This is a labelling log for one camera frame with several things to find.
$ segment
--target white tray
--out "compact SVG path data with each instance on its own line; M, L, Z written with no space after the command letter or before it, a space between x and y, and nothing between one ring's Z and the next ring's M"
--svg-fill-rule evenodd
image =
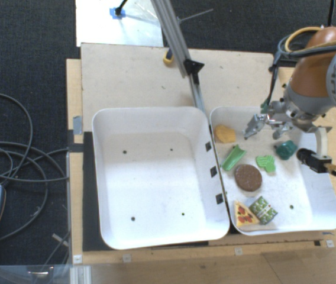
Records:
M200 110L103 109L92 129L107 245L132 249L226 235L230 219L219 174L212 177L217 161Z
M215 143L218 161L221 164L238 144L247 153L230 171L221 169L222 181L230 206L231 221L236 225L234 201L251 205L259 196L266 198L278 212L267 225L249 225L238 230L246 235L287 233L292 231L333 230L336 228L336 195L328 174L317 174L308 166L301 165L295 154L283 161L276 154L274 145L292 140L298 148L316 151L314 134L305 134L293 130L279 140L272 138L273 130L265 126L258 134L245 140L242 131L255 113L256 107L220 107L212 111L212 128L219 124L233 128L237 141L233 144ZM275 158L276 171L266 173L260 169L263 184L255 192L240 189L234 180L234 170L239 164L256 165L257 156L272 154Z

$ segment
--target toy hamburger patty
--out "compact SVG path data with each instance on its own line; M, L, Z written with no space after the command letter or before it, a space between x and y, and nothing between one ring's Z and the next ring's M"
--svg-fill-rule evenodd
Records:
M256 167L242 164L235 170L235 181L242 190L254 192L261 186L263 178Z

